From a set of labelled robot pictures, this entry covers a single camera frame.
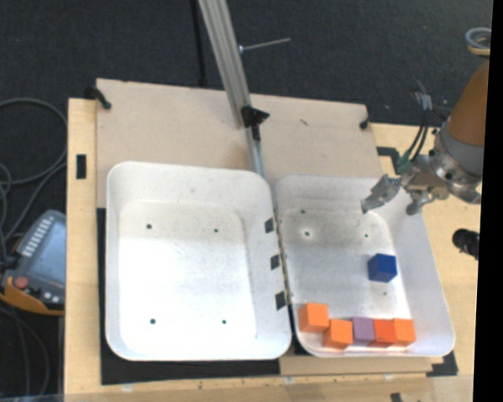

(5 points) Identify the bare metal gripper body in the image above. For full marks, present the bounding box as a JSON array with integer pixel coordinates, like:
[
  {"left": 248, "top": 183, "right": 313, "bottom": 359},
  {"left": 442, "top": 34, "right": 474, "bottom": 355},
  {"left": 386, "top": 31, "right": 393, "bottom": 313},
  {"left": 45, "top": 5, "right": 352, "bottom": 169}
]
[{"left": 399, "top": 149, "right": 485, "bottom": 207}]

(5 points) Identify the blue cube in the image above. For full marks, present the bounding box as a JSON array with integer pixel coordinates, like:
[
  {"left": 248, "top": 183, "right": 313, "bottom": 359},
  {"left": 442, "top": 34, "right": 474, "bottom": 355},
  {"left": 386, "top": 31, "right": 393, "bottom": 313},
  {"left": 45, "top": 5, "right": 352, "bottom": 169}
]
[{"left": 365, "top": 252, "right": 400, "bottom": 285}]

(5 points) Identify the white plastic tray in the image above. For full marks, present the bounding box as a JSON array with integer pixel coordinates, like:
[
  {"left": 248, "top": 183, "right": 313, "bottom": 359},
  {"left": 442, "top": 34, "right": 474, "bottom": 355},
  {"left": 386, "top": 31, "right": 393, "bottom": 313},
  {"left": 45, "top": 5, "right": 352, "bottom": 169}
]
[
  {"left": 96, "top": 159, "right": 302, "bottom": 370},
  {"left": 264, "top": 171, "right": 465, "bottom": 365}
]

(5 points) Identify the orange cube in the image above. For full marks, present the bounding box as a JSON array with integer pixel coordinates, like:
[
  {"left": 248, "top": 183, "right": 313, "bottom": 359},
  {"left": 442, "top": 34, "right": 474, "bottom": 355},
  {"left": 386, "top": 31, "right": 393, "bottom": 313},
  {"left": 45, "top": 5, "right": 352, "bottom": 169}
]
[
  {"left": 321, "top": 317, "right": 355, "bottom": 351},
  {"left": 392, "top": 317, "right": 418, "bottom": 347},
  {"left": 296, "top": 301, "right": 332, "bottom": 336}
]

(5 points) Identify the red-orange cube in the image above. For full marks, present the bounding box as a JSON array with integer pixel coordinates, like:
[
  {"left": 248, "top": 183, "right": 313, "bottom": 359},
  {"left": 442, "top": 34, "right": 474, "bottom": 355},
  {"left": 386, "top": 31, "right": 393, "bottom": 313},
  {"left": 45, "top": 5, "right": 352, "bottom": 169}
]
[{"left": 372, "top": 318, "right": 398, "bottom": 347}]

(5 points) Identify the purple cube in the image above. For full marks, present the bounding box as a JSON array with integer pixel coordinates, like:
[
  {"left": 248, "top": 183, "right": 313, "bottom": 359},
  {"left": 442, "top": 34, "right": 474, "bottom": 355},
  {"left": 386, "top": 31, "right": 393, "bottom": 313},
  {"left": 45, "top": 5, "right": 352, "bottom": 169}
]
[{"left": 350, "top": 316, "right": 377, "bottom": 345}]

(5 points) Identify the brown cardboard board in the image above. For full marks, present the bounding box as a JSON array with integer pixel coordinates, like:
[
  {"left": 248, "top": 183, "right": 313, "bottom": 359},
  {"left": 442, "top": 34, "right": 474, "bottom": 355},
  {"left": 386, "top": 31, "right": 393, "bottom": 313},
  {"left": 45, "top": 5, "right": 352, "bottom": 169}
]
[{"left": 80, "top": 77, "right": 448, "bottom": 385}]

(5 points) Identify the black cylinder on white bracket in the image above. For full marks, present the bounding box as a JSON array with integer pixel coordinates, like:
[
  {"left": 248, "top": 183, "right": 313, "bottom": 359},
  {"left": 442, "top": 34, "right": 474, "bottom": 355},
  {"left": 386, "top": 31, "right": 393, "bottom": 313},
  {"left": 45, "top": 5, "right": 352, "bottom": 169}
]
[{"left": 450, "top": 227, "right": 481, "bottom": 261}]

